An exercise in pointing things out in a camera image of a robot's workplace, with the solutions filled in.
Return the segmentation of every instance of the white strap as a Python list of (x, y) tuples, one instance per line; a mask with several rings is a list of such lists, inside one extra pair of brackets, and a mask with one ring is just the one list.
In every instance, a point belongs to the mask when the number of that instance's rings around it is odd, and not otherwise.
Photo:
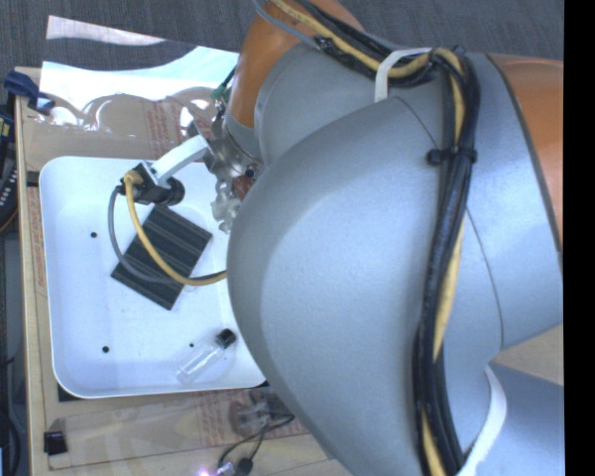
[(476, 474), (478, 464), (485, 460), (485, 457), (500, 434), (507, 417), (507, 396), (505, 395), (503, 386), (489, 366), (485, 368), (485, 374), (487, 375), (491, 389), (491, 400), (489, 401), (487, 418), (465, 461), (465, 465), (458, 471), (457, 476), (474, 476)]
[(412, 55), (420, 55), (428, 51), (430, 51), (430, 48), (416, 48), (413, 50), (396, 50), (390, 53), (377, 68), (377, 74), (375, 76), (375, 102), (388, 97), (388, 71), (399, 59), (411, 57)]

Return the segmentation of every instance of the black bottle cap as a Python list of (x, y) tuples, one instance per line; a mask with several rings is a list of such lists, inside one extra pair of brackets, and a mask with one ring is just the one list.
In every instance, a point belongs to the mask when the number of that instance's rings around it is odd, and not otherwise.
[(231, 344), (236, 341), (236, 334), (231, 331), (229, 328), (223, 329), (220, 333), (216, 335), (216, 343), (227, 349)]

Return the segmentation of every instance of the clear plastic bottle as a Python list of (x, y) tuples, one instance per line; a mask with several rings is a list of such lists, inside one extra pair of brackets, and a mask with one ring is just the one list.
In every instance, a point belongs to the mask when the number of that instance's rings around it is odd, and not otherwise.
[(177, 356), (177, 379), (185, 385), (196, 378), (223, 357), (225, 351), (236, 341), (236, 334), (229, 328), (217, 335), (199, 340), (193, 347)]

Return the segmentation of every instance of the cable tie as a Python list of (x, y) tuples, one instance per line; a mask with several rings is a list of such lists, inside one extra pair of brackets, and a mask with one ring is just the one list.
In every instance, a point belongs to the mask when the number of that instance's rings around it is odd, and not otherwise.
[(467, 157), (472, 162), (472, 164), (478, 160), (478, 152), (476, 150), (469, 147), (459, 146), (449, 147), (445, 150), (438, 150), (437, 148), (434, 148), (427, 152), (425, 160), (428, 164), (440, 166), (446, 159), (456, 157), (457, 155)]

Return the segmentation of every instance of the black rectangular object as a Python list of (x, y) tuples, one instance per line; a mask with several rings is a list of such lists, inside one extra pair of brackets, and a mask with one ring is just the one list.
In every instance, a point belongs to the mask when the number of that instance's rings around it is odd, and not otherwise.
[[(166, 263), (184, 277), (189, 277), (211, 239), (211, 233), (166, 206), (155, 206), (143, 223), (143, 228)], [(124, 257), (144, 274), (168, 277), (150, 257), (138, 236), (134, 237)], [(112, 277), (167, 310), (172, 309), (183, 288), (183, 284), (175, 281), (162, 284), (140, 279), (121, 263), (113, 270)]]

